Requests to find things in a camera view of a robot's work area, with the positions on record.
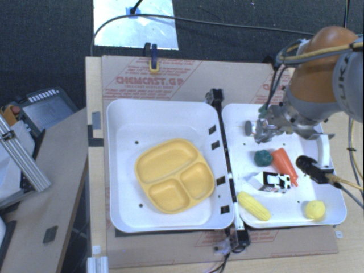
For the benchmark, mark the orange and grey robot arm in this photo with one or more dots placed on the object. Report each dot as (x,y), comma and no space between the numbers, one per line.
(318,72)

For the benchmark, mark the green broccoli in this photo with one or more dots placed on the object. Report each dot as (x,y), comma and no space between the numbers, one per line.
(263,158)

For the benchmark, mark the yellow divided plate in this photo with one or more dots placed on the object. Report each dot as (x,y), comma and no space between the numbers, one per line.
(173,175)

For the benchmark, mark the yellow lemon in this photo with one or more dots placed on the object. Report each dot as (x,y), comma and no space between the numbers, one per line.
(315,210)

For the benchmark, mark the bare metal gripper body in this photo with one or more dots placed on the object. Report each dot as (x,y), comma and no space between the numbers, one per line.
(285,121)

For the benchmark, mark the orange carrot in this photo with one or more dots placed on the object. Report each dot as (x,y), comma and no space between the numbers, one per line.
(284,163)

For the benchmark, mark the thin black and white rod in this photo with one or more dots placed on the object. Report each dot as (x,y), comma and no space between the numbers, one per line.
(227,158)

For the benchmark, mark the black and white milk carton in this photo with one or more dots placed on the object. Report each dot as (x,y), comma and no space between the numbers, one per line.
(274,182)

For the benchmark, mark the black cylinder on white bracket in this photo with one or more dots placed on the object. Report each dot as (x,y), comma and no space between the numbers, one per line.
(310,165)

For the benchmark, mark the white plastic tray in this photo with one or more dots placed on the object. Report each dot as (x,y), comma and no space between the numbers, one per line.
(287,209)
(159,115)

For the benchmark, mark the yellow corn cob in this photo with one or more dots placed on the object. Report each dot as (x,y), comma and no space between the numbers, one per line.
(253,206)

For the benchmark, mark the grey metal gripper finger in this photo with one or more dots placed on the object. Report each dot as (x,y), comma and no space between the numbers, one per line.
(260,131)
(271,131)

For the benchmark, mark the brown cardboard board red print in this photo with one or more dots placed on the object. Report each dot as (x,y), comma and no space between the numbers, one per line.
(185,75)

